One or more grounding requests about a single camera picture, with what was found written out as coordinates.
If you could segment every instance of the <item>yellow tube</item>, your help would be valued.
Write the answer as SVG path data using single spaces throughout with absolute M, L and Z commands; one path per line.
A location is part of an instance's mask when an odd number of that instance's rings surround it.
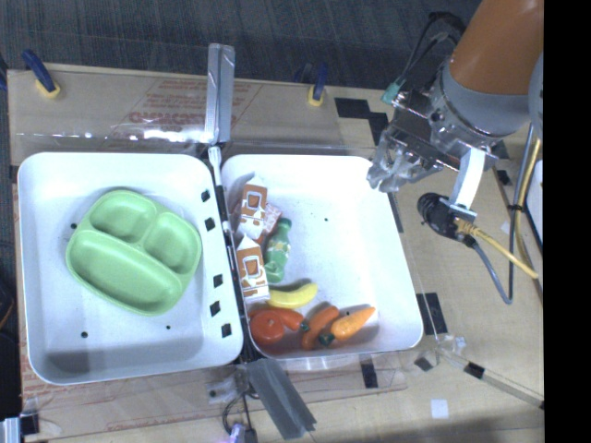
M 526 95 L 544 48 L 544 0 L 482 0 L 450 60 L 470 90 Z

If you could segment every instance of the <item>table surface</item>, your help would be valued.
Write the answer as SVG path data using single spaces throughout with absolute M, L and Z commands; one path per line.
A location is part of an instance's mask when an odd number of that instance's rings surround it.
M 66 73 L 69 68 L 56 66 L 52 70 Z M 299 149 L 312 152 L 326 135 L 332 146 L 370 156 L 374 146 L 372 118 L 392 114 L 391 108 L 380 102 L 377 90 L 327 87 L 322 106 L 311 107 L 306 100 L 308 87 L 300 84 L 248 80 L 236 84 L 247 87 L 252 96 L 242 101 L 245 107 L 233 128 L 233 138 L 255 140 L 245 145 L 250 149 L 264 141 L 266 134 L 275 137 L 284 133 L 304 144 Z M 338 99 L 368 110 L 365 114 L 357 111 L 356 117 L 341 116 L 335 104 Z M 16 131 L 11 125 L 11 137 L 18 136 Z M 507 198 L 513 198 L 514 181 L 501 183 L 498 171 L 515 179 L 525 137 L 522 129 L 504 141 L 507 156 L 496 169 L 484 173 L 472 206 L 477 212 L 476 225 L 503 245 L 509 242 L 506 205 Z M 307 149 L 306 142 L 311 139 L 312 148 Z M 22 161 L 22 148 L 13 147 L 14 164 Z M 426 192 L 450 195 L 454 182 L 455 173 L 443 171 L 403 186 L 394 196 L 417 299 L 428 310 L 425 317 L 431 327 L 426 327 L 423 340 L 412 350 L 356 356 L 321 372 L 287 369 L 317 420 L 315 431 L 294 441 L 544 440 L 544 411 L 540 409 L 544 399 L 541 252 L 528 221 L 524 221 L 527 252 L 540 280 L 533 281 L 516 269 L 514 302 L 504 304 L 474 251 L 421 224 L 418 198 Z M 15 221 L 18 233 L 18 215 Z M 482 246 L 506 286 L 508 261 Z M 51 386 L 38 379 L 28 364 L 22 294 L 19 274 L 23 397 L 25 410 L 37 413 L 40 425 L 39 433 L 27 436 L 27 441 L 188 442 L 195 441 L 196 435 L 199 441 L 227 439 L 222 425 L 224 405 L 211 402 L 206 388 L 208 383 L 229 376 L 234 370 L 231 366 L 74 387 Z M 363 369 L 370 370 L 369 381 L 362 372 L 362 361 Z M 236 406 L 231 422 L 245 421 L 241 409 Z M 259 401 L 249 400 L 248 409 L 260 442 L 282 440 Z

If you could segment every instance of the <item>white tray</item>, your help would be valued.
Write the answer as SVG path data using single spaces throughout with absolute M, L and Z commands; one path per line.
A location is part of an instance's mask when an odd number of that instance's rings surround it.
M 387 196 L 370 188 L 370 162 L 352 156 L 237 155 L 222 168 L 230 210 L 254 174 L 268 201 L 292 221 L 292 249 L 281 284 L 310 279 L 316 298 L 298 309 L 309 317 L 326 304 L 341 310 L 374 305 L 377 313 L 348 341 L 305 352 L 288 332 L 260 351 L 278 360 L 399 351 L 423 335 L 416 294 Z
M 201 235 L 198 270 L 163 315 L 113 305 L 66 267 L 71 225 L 117 187 L 161 202 Z M 201 161 L 180 154 L 35 154 L 18 170 L 18 200 L 29 358 L 42 379 L 65 385 L 147 376 L 225 365 L 239 355 L 244 336 L 235 290 L 211 174 Z M 209 218 L 216 225 L 210 231 Z M 223 283 L 214 286 L 218 275 Z M 220 310 L 212 315 L 216 302 Z

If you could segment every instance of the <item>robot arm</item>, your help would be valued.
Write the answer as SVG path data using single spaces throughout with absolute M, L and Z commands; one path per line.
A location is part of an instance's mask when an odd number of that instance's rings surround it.
M 544 0 L 483 0 L 430 87 L 386 92 L 394 115 L 371 186 L 396 192 L 449 167 L 460 172 L 452 204 L 469 209 L 495 144 L 528 122 L 541 138 L 543 30 Z

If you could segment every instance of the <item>dark floor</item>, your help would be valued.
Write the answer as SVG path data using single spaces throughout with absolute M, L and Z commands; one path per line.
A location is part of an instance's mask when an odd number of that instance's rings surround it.
M 468 23 L 480 1 L 0 0 L 0 53 L 11 68 L 25 68 L 20 54 L 31 48 L 48 62 L 203 74 L 207 46 L 220 42 L 235 47 L 237 78 L 294 81 L 303 64 L 324 62 L 329 85 L 385 89 L 430 12 Z M 415 77 L 430 74 L 450 50 L 437 46 Z M 0 282 L 14 296 L 8 116 L 0 95 Z M 0 338 L 2 420 L 19 412 L 16 314 Z

